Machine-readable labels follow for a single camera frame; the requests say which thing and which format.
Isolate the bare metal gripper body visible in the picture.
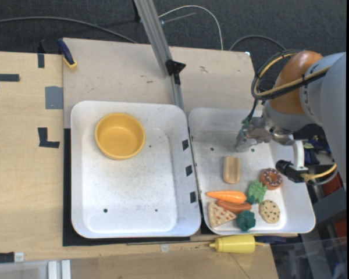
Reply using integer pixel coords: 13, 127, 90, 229
243, 116, 295, 146

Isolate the brown doughnut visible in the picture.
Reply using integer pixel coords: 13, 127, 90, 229
259, 167, 283, 191

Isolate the pale wood board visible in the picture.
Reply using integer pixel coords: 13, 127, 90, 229
62, 37, 280, 256

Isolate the yellow bowl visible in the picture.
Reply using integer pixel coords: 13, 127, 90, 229
94, 112, 147, 160

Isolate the brown sausage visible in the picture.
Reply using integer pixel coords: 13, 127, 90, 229
216, 199, 252, 214

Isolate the yellow mustard bottle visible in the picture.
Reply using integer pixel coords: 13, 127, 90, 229
208, 234, 266, 254

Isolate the green broccoli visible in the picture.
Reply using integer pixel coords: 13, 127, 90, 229
236, 210, 257, 233

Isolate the green lettuce leaf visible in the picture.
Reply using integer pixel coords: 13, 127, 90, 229
247, 180, 268, 205

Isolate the tan chocolate chip biscuit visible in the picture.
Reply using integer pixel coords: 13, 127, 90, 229
258, 199, 281, 224

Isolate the orange carrot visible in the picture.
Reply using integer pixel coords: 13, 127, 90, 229
205, 190, 255, 206

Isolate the tan bread roll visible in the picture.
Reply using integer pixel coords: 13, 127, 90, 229
222, 155, 241, 185

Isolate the white plastic tray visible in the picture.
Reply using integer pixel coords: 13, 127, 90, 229
70, 100, 202, 239
188, 106, 317, 236

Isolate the pizza slice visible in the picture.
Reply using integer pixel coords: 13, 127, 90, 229
206, 201, 238, 230

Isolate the black cylinder on white bracket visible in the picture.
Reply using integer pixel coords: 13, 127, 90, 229
275, 139, 311, 184

